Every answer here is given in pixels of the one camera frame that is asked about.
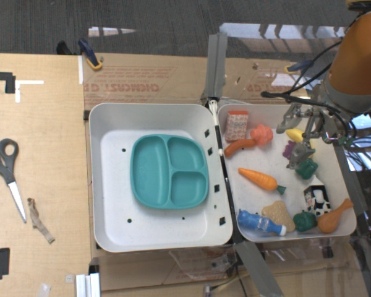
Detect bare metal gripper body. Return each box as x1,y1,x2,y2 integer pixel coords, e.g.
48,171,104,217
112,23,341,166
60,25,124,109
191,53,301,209
302,84,352,145

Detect purple toy grapes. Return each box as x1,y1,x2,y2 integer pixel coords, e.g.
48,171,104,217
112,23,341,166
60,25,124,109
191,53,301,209
282,140,299,161

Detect green toy pepper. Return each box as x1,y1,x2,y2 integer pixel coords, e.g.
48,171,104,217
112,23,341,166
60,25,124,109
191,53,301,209
294,158,320,180

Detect yellow toy banana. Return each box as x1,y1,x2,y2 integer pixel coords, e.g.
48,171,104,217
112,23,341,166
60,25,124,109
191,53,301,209
285,128,315,159

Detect pink lumpy toy food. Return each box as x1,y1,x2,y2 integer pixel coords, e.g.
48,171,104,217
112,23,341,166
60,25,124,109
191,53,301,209
250,123,275,147

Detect orange toy carrot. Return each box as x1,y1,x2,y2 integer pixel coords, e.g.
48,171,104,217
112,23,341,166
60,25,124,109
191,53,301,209
237,167,288,196

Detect cow print milk carton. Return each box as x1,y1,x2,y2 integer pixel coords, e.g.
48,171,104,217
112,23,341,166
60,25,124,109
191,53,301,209
302,175,333,218

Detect orange and white carton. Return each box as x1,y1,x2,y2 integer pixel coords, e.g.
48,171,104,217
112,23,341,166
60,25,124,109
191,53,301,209
224,110,250,142

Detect white plastic tray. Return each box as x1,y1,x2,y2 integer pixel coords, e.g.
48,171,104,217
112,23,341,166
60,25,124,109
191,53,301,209
88,102,234,254
216,103,358,244

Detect orange toy sausage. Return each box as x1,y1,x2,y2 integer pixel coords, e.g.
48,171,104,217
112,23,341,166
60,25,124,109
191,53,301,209
223,138,257,158

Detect tan toy bread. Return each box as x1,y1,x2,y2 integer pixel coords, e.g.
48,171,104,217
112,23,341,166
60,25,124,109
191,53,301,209
261,200,297,233

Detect green toy broccoli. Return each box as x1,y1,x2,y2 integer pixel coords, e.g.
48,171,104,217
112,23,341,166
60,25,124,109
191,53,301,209
292,210,318,233

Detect orange toy chicken drumstick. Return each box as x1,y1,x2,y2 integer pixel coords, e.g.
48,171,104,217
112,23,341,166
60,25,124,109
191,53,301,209
317,197,355,235

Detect blue bottle white cap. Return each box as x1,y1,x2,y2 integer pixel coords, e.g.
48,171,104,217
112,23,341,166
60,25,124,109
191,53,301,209
237,209,288,238

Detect brown cardboard board red print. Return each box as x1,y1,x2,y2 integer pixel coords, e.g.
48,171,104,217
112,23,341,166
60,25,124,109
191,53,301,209
82,53,369,292

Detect teal divided plate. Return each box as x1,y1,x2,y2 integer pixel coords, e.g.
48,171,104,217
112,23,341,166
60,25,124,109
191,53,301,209
130,134,210,210

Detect tan cloth strip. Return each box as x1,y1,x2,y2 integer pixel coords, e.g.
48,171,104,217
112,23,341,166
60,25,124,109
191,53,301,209
27,197,56,245

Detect grey handled scissors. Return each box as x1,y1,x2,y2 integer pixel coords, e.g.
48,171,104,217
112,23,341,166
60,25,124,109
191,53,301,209
0,138,28,224

